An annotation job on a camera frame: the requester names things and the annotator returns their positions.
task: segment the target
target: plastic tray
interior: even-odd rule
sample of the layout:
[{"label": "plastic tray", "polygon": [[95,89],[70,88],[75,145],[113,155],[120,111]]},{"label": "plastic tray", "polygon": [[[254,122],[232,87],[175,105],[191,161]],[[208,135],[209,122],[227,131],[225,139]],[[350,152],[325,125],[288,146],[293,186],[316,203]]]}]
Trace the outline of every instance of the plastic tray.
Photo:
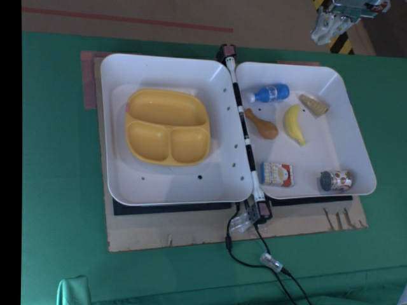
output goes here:
[{"label": "plastic tray", "polygon": [[191,166],[206,158],[209,117],[195,96],[143,89],[126,106],[126,139],[132,154],[157,165]]},{"label": "plastic tray", "polygon": [[[230,73],[219,62],[114,54],[101,65],[107,184],[124,205],[241,201],[252,191]],[[205,106],[207,157],[193,166],[163,166],[136,158],[125,135],[130,96],[144,89],[187,93]]]},{"label": "plastic tray", "polygon": [[[364,142],[346,87],[337,72],[326,67],[246,62],[236,71],[244,107],[279,128],[274,140],[260,136],[246,119],[257,173],[251,172],[230,73],[216,61],[115,54],[101,65],[107,157],[107,183],[112,196],[130,206],[176,203],[235,202],[253,190],[252,175],[264,161],[293,166],[294,186],[262,185],[276,199],[345,195],[321,189],[325,170],[348,170],[354,181],[347,194],[369,194],[376,187]],[[263,85],[285,83],[290,96],[278,102],[246,104],[244,95]],[[135,157],[125,137],[127,100],[143,89],[170,90],[198,98],[210,123],[207,157],[192,166],[163,166]],[[316,118],[305,107],[298,118],[305,140],[299,146],[284,132],[285,110],[300,104],[304,93],[330,105]]]},{"label": "plastic tray", "polygon": [[[260,136],[255,125],[247,120],[256,169],[260,175],[262,162],[293,166],[294,186],[261,185],[262,190],[277,199],[312,196],[365,195],[376,188],[376,177],[364,146],[361,132],[341,76],[327,67],[305,65],[262,64],[245,62],[236,70],[243,107],[271,121],[279,129],[274,140]],[[270,103],[248,103],[247,92],[255,92],[264,85],[284,83],[290,89],[285,100]],[[329,105],[327,113],[317,117],[299,100],[301,94]],[[300,146],[284,131],[283,117],[292,105],[299,104],[298,124],[306,145]],[[325,170],[348,170],[353,177],[352,187],[344,191],[324,191],[319,177]]]}]

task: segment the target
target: toy food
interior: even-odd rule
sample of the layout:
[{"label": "toy food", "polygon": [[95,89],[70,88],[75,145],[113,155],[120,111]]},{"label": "toy food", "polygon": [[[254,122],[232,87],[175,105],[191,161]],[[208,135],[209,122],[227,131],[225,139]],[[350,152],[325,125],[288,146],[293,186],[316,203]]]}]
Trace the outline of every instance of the toy food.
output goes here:
[{"label": "toy food", "polygon": [[291,106],[284,114],[284,125],[286,133],[297,141],[301,146],[305,145],[301,128],[298,124],[298,113],[300,112],[300,105],[295,104]]},{"label": "toy food", "polygon": [[254,115],[252,109],[246,109],[244,114],[253,121],[263,138],[272,140],[279,134],[279,129],[273,123],[259,119]]},{"label": "toy food", "polygon": [[326,105],[322,102],[319,102],[313,98],[310,98],[308,96],[305,96],[304,94],[301,94],[299,99],[316,116],[321,116],[321,115],[325,114],[327,112],[327,110],[329,109],[328,105]]},{"label": "toy food", "polygon": [[249,103],[260,101],[263,103],[273,102],[274,100],[286,99],[290,95],[290,89],[285,84],[277,84],[262,87],[257,93],[248,93],[246,99]]},{"label": "toy food", "polygon": [[352,175],[347,170],[324,171],[319,181],[324,191],[346,191],[352,186]]},{"label": "toy food", "polygon": [[263,162],[260,164],[261,183],[268,186],[294,185],[293,167],[288,164]]}]

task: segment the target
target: black cable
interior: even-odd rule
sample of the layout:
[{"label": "black cable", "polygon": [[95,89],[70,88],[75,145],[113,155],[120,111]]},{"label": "black cable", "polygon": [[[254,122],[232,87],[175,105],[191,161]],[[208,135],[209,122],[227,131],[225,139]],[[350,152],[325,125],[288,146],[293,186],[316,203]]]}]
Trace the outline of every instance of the black cable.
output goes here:
[{"label": "black cable", "polygon": [[312,305],[310,299],[308,298],[307,293],[305,292],[305,290],[303,289],[303,287],[300,285],[300,283],[297,281],[297,279],[294,278],[294,276],[293,276],[290,272],[284,273],[284,274],[285,274],[285,275],[288,275],[288,277],[290,277],[291,279],[293,279],[293,281],[295,282],[295,284],[296,284],[296,285],[298,286],[298,288],[302,291],[302,293],[303,293],[305,299],[307,300],[307,302],[309,303],[309,305]]},{"label": "black cable", "polygon": [[257,235],[259,235],[260,240],[263,242],[263,244],[264,244],[264,246],[265,246],[265,248],[266,248],[267,253],[270,254],[270,249],[268,248],[268,245],[267,245],[265,239],[262,237],[262,235],[261,235],[260,232],[259,232],[259,226],[255,224],[255,225],[254,225],[254,228],[255,228],[255,230],[256,230],[256,232],[257,232]]},{"label": "black cable", "polygon": [[[284,286],[284,284],[282,283],[282,281],[281,281],[280,277],[278,276],[278,274],[277,274],[272,268],[269,268],[268,266],[264,266],[264,265],[256,265],[256,264],[249,264],[249,263],[243,262],[243,261],[239,260],[238,258],[236,258],[236,257],[232,254],[232,251],[231,251],[231,248],[232,248],[232,240],[231,240],[231,237],[230,237],[230,224],[231,224],[231,221],[238,215],[238,213],[239,213],[239,211],[240,211],[240,203],[236,203],[235,205],[236,205],[236,212],[234,213],[234,215],[233,215],[233,216],[229,219],[229,221],[228,221],[228,226],[227,226],[227,229],[226,229],[226,238],[225,238],[226,249],[229,251],[229,254],[230,254],[231,258],[232,258],[233,260],[235,260],[236,262],[242,264],[243,266],[247,266],[247,267],[250,267],[250,268],[265,268],[265,269],[271,270],[272,273],[273,273],[273,274],[275,275],[275,277],[277,278],[277,280],[279,281],[280,286],[282,287],[283,291],[286,293],[286,295],[288,296],[288,298],[290,299],[290,301],[291,301],[294,305],[297,305],[297,303],[296,303],[295,300],[291,297],[291,295],[290,295],[290,293],[288,292],[288,290],[285,288],[285,286]],[[266,247],[266,249],[267,249],[267,252],[270,254],[270,250],[268,249],[268,245],[267,245],[266,241],[263,239],[263,237],[260,235],[260,232],[258,231],[258,226],[255,225],[255,228],[256,228],[256,231],[257,231],[258,234],[259,234],[259,237],[260,237],[261,240],[263,241],[263,244],[265,245],[265,247]]]},{"label": "black cable", "polygon": [[245,208],[246,210],[250,207],[250,206],[249,206],[249,202],[248,202],[247,199],[243,201],[243,204],[244,204],[244,208]]},{"label": "black cable", "polygon": [[[270,249],[268,248],[268,245],[266,243],[266,241],[264,240],[264,238],[262,237],[262,235],[260,234],[259,231],[259,227],[258,225],[254,225],[254,228],[259,236],[259,238],[261,239],[261,241],[263,242],[263,244],[265,245],[266,249],[267,249],[267,253],[270,254]],[[281,272],[284,273],[285,275],[287,275],[288,277],[290,277],[295,284],[298,286],[298,288],[301,290],[301,292],[303,293],[305,299],[307,300],[307,302],[309,303],[309,305],[312,305],[310,302],[310,299],[308,298],[307,293],[305,292],[305,290],[303,289],[303,287],[300,285],[300,283],[297,281],[297,279],[286,269],[286,268],[282,268]]]}]

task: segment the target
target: yellow divided plate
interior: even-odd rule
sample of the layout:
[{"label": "yellow divided plate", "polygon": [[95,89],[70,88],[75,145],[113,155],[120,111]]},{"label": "yellow divided plate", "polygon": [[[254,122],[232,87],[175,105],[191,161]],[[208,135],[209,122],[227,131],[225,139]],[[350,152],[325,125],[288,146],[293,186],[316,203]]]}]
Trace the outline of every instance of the yellow divided plate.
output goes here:
[{"label": "yellow divided plate", "polygon": [[132,154],[147,163],[191,166],[209,153],[206,108],[186,93],[159,89],[133,93],[126,105],[125,132]]}]

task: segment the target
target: cardboard sheet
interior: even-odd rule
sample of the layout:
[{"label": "cardboard sheet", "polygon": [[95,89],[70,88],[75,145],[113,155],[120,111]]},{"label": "cardboard sheet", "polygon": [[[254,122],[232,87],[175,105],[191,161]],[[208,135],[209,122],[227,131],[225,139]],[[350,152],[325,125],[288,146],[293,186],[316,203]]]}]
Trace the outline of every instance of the cardboard sheet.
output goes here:
[{"label": "cardboard sheet", "polygon": [[[106,180],[106,148],[100,63],[93,58],[95,96],[99,122],[100,150],[104,176],[107,248],[109,252],[126,252],[153,248],[181,247],[205,243],[224,243],[226,225],[235,208],[192,212],[115,215],[113,197]],[[273,207],[273,219],[261,225],[264,238],[298,234],[328,233],[368,227],[358,196],[352,200]],[[233,232],[233,240],[257,239],[254,228]]]}]

